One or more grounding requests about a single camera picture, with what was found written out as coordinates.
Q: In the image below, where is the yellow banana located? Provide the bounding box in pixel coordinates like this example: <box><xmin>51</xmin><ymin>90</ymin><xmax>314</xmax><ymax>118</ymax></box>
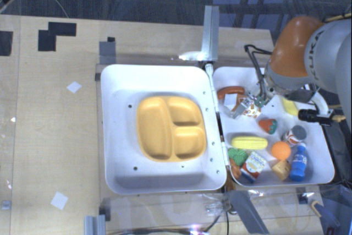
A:
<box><xmin>282</xmin><ymin>97</ymin><xmax>299</xmax><ymax>117</ymax></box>

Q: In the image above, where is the blue bottle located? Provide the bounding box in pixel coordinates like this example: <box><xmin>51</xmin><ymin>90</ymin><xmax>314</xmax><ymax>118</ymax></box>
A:
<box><xmin>289</xmin><ymin>143</ymin><xmax>308</xmax><ymax>182</ymax></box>

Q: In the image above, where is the orange ball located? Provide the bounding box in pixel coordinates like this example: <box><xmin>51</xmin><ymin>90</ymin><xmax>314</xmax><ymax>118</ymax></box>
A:
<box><xmin>271</xmin><ymin>141</ymin><xmax>292</xmax><ymax>161</ymax></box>

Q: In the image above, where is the black cylinder on white bracket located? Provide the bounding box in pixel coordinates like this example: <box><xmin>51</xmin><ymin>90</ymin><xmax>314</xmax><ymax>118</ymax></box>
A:
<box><xmin>298</xmin><ymin>91</ymin><xmax>334</xmax><ymax>127</ymax></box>

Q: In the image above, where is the green broccoli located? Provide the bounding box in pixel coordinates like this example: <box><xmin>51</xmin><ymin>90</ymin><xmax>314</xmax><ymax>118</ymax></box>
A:
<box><xmin>227</xmin><ymin>147</ymin><xmax>249</xmax><ymax>167</ymax></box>

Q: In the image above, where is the red sausage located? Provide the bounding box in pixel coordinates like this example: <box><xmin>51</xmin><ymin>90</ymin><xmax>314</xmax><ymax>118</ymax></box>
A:
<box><xmin>217</xmin><ymin>86</ymin><xmax>246</xmax><ymax>100</ymax></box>

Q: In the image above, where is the yellow and red carton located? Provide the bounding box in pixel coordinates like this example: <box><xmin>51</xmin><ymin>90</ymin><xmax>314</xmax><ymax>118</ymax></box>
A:
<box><xmin>240</xmin><ymin>151</ymin><xmax>267</xmax><ymax>183</ymax></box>

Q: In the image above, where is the white and red can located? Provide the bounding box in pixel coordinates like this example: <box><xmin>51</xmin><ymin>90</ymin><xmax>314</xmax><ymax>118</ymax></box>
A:
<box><xmin>283</xmin><ymin>124</ymin><xmax>307</xmax><ymax>147</ymax></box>

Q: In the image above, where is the white plastic tray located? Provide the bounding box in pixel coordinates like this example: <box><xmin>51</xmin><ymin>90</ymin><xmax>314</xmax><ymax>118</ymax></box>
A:
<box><xmin>213</xmin><ymin>66</ymin><xmax>336</xmax><ymax>188</ymax></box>
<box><xmin>100</xmin><ymin>64</ymin><xmax>228</xmax><ymax>195</ymax></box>

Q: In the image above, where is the red strawberry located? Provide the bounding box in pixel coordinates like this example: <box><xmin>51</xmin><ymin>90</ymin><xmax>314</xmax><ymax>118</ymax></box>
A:
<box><xmin>258</xmin><ymin>118</ymin><xmax>278</xmax><ymax>135</ymax></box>

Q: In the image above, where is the yellow divided plate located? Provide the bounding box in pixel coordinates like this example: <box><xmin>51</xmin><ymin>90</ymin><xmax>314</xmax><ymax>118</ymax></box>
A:
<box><xmin>136</xmin><ymin>95</ymin><xmax>208</xmax><ymax>163</ymax></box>

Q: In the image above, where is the yellow cheese wedge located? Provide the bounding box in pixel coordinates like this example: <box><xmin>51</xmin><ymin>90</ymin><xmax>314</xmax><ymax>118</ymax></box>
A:
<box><xmin>271</xmin><ymin>160</ymin><xmax>292</xmax><ymax>181</ymax></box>

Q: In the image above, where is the white carton with orange print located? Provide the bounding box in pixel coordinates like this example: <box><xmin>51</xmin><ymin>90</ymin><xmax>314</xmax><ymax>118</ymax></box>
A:
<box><xmin>245</xmin><ymin>103</ymin><xmax>262</xmax><ymax>119</ymax></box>

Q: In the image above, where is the orange brown toy food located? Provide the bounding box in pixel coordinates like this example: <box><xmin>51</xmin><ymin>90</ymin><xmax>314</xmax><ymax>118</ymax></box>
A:
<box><xmin>229</xmin><ymin>158</ymin><xmax>243</xmax><ymax>181</ymax></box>

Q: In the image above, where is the yellow corn cob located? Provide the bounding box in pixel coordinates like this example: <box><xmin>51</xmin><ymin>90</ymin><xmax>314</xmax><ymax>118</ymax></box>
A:
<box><xmin>230</xmin><ymin>135</ymin><xmax>268</xmax><ymax>150</ymax></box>

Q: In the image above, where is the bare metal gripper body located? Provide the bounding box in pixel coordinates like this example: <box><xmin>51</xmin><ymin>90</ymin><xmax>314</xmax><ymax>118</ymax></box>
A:
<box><xmin>247</xmin><ymin>85</ymin><xmax>277</xmax><ymax>104</ymax></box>

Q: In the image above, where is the thin black and white rod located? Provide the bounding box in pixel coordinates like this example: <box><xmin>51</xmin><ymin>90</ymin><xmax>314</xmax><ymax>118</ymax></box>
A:
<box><xmin>204</xmin><ymin>63</ymin><xmax>230</xmax><ymax>169</ymax></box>

